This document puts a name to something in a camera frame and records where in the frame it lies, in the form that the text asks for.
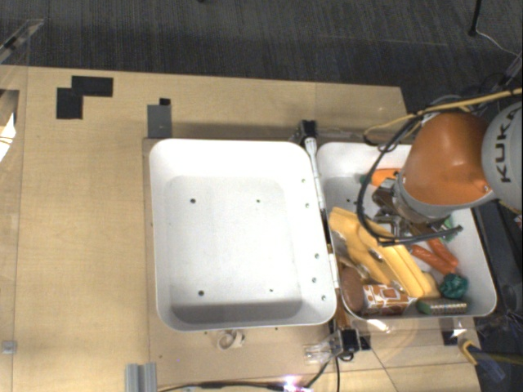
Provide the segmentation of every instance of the brown box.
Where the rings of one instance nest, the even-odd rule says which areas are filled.
[[[363,286],[363,292],[363,316],[401,315],[407,306],[416,301],[416,298],[409,297],[386,284],[366,284]]]

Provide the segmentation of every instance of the gray carpet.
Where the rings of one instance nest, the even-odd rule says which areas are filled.
[[[416,109],[504,71],[475,0],[0,0],[0,36],[46,19],[33,65],[400,86]],[[480,29],[521,50],[522,0]]]

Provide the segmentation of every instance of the black bracket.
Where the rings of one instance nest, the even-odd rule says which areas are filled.
[[[304,146],[305,139],[307,138],[316,138],[318,136],[318,128],[316,121],[306,121],[302,120],[297,125],[296,131],[294,131],[293,136],[289,138],[290,142]]]

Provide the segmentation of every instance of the black cable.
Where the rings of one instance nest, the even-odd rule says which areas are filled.
[[[344,356],[338,357],[340,360],[342,360],[344,363],[349,363],[354,358],[354,353],[349,353]]]
[[[336,392],[340,392],[340,384],[342,383],[342,380],[340,379],[340,363],[337,358],[334,358],[334,362],[336,362]]]
[[[329,361],[321,367],[320,371],[316,373],[316,375],[305,385],[306,388],[310,388],[311,386],[313,386],[315,382],[321,377],[321,375],[324,374],[325,369],[327,368],[331,360],[332,358],[330,358]]]
[[[272,384],[265,384],[265,383],[252,383],[252,382],[202,382],[202,383],[195,383],[192,385],[180,385],[180,386],[173,386],[172,388],[162,389],[160,388],[162,392],[173,392],[174,390],[183,390],[186,388],[200,388],[202,390],[216,390],[216,389],[223,389],[230,386],[246,386],[248,388],[258,388],[258,389],[265,389],[265,390],[275,390],[279,392],[283,392],[285,390],[285,386],[283,385],[272,385]]]
[[[438,233],[434,234],[421,234],[421,235],[414,235],[412,237],[406,237],[406,238],[396,238],[396,237],[390,237],[383,234],[376,233],[371,226],[369,225],[367,221],[367,217],[364,213],[364,196],[367,191],[367,188],[370,185],[370,182],[372,180],[372,176],[375,173],[375,171],[378,169],[379,163],[382,161],[383,157],[390,153],[399,143],[399,141],[409,132],[418,121],[422,120],[424,115],[418,115],[409,121],[407,121],[400,130],[385,144],[380,146],[380,154],[378,155],[378,158],[370,168],[369,172],[364,178],[363,183],[361,184],[360,192],[358,193],[358,198],[356,200],[356,215],[358,216],[358,221],[361,223],[361,225],[371,234],[380,245],[384,247],[397,245],[397,244],[410,244],[410,243],[418,243],[421,241],[425,241],[431,238],[436,237],[444,237],[446,235],[455,234],[457,231],[463,229],[461,226],[457,226],[452,229],[446,229],[445,231],[440,231]]]
[[[363,142],[371,147],[377,147],[379,144],[376,142],[372,142],[365,134],[363,134]]]

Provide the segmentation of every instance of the cable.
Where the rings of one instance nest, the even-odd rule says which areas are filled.
[[[256,383],[256,382],[202,382],[194,383],[189,385],[179,385],[179,386],[167,386],[158,389],[158,392],[172,392],[174,390],[183,390],[187,388],[200,388],[203,390],[215,390],[223,389],[232,386],[246,386],[248,388],[258,388],[265,390],[276,390],[283,392],[285,387],[283,385],[272,385],[269,383]]]
[[[340,392],[340,385],[342,383],[340,375],[340,363],[338,362],[337,358],[334,358],[334,362],[336,363],[336,392]]]
[[[503,200],[500,200],[499,204],[501,206],[505,207],[510,212],[512,212],[514,215],[520,215],[521,214],[521,211],[519,209],[516,209],[515,207],[512,207],[512,206],[506,204]]]
[[[413,128],[405,134],[405,136],[403,137],[403,140],[406,140],[407,138],[409,138],[409,136],[411,136],[412,134],[414,134],[414,133],[418,130],[418,128],[419,128],[420,126],[422,126],[421,122],[416,123],[416,124],[413,126]]]
[[[458,226],[458,227],[455,227],[452,229],[446,229],[444,231],[440,231],[438,233],[420,234],[420,235],[415,235],[415,236],[406,237],[406,238],[403,238],[403,237],[397,238],[394,236],[378,234],[369,225],[369,223],[367,221],[367,217],[365,216],[365,213],[364,213],[364,206],[363,206],[364,195],[365,195],[365,192],[367,191],[367,188],[370,185],[372,175],[378,169],[378,165],[382,161],[385,154],[390,153],[392,150],[394,150],[396,148],[396,146],[405,138],[405,136],[410,135],[413,132],[414,128],[419,126],[419,121],[422,120],[423,116],[430,114],[430,113],[435,113],[435,112],[441,113],[441,111],[444,111],[444,110],[452,111],[453,109],[461,108],[463,106],[479,105],[479,104],[483,104],[485,102],[499,100],[499,99],[502,99],[505,97],[510,97],[510,96],[517,96],[520,94],[521,94],[521,88],[517,88],[517,89],[511,90],[511,91],[499,91],[497,93],[492,93],[492,94],[485,95],[485,96],[474,97],[471,99],[463,99],[463,100],[460,100],[457,102],[446,103],[446,104],[442,104],[442,105],[429,106],[429,107],[425,108],[424,110],[419,110],[415,115],[410,114],[410,115],[404,116],[402,118],[396,119],[396,122],[399,122],[400,120],[405,120],[408,117],[409,121],[406,122],[401,127],[401,129],[386,144],[380,145],[378,147],[380,154],[378,155],[378,158],[372,165],[369,172],[366,174],[364,181],[361,184],[360,192],[358,193],[358,198],[356,201],[356,215],[358,216],[358,221],[361,223],[361,225],[369,232],[369,234],[371,234],[378,241],[378,243],[380,245],[382,245],[384,247],[397,245],[397,244],[417,243],[417,242],[425,241],[425,240],[428,240],[428,239],[431,239],[434,237],[444,237],[445,235],[451,235],[451,234],[454,234],[456,231],[463,229],[462,227]]]
[[[497,91],[499,88],[504,88],[510,84],[512,80],[516,80],[516,76],[523,68],[523,51],[517,55],[516,59],[508,66],[505,70],[504,77],[500,80],[497,86],[494,86],[493,91]]]
[[[507,48],[504,48],[502,47],[498,41],[496,41],[494,38],[492,38],[490,35],[487,35],[486,33],[484,32],[481,32],[477,27],[476,27],[476,32],[478,35],[482,36],[483,38],[487,38],[489,41],[491,41],[496,47],[498,47],[501,51],[505,51],[507,54],[512,54],[514,56],[517,56],[517,54],[515,52],[512,52],[510,50],[508,50]]]
[[[462,100],[458,100],[455,102],[444,103],[444,104],[440,104],[440,105],[430,105],[430,106],[426,107],[425,109],[419,110],[415,114],[412,114],[412,113],[406,114],[399,118],[393,119],[389,122],[381,123],[378,125],[373,125],[373,126],[367,128],[363,132],[363,140],[364,140],[365,144],[367,144],[367,145],[379,146],[379,144],[377,144],[369,139],[369,133],[375,129],[383,129],[383,128],[391,127],[392,125],[396,125],[397,123],[401,123],[406,120],[416,118],[417,116],[421,116],[421,115],[425,115],[425,114],[429,114],[429,113],[436,113],[436,112],[441,113],[444,110],[463,109],[466,112],[471,112],[470,106],[472,106],[472,105],[481,105],[486,102],[504,99],[505,97],[519,96],[520,94],[521,94],[521,88],[519,87],[514,90],[499,91],[496,93],[490,93],[490,94],[483,95],[483,96],[476,96],[473,98],[462,99]],[[406,133],[405,135],[403,135],[401,137],[401,140],[398,140],[396,143],[400,143],[403,139],[412,135],[414,133],[414,131],[415,131],[415,129],[410,130],[409,133]]]
[[[325,369],[326,369],[327,366],[330,364],[330,362],[331,362],[332,359],[333,359],[333,358],[330,358],[330,359],[328,360],[328,362],[327,362],[326,364],[324,364],[324,365],[321,367],[320,371],[319,371],[318,373],[316,373],[316,375],[315,375],[315,376],[314,376],[310,381],[308,381],[308,382],[305,384],[305,387],[306,387],[306,388],[310,388],[311,386],[313,386],[313,385],[315,384],[315,382],[316,382],[316,381],[321,377],[321,375],[324,374]]]
[[[320,371],[318,373],[316,373],[315,376],[310,381],[308,381],[304,387],[310,388],[312,385],[314,385],[315,382],[321,377],[321,375],[324,374],[325,369],[327,368],[327,366],[331,363],[331,361],[333,359],[336,360],[336,371],[337,371],[337,375],[338,375],[337,390],[339,391],[339,387],[340,387],[339,384],[341,382],[341,379],[340,379],[341,374],[339,372],[339,365],[337,363],[336,358],[330,358],[328,360],[328,362],[325,363],[321,367]],[[173,392],[174,390],[183,390],[186,388],[201,388],[203,390],[222,389],[222,388],[226,388],[229,386],[246,386],[249,388],[258,388],[258,389],[276,390],[276,391],[284,391],[284,389],[285,389],[284,385],[276,385],[276,384],[270,384],[270,383],[241,382],[241,381],[233,382],[232,381],[232,382],[202,382],[202,383],[194,383],[194,384],[179,385],[179,386],[164,386],[162,388],[159,388],[158,392]]]

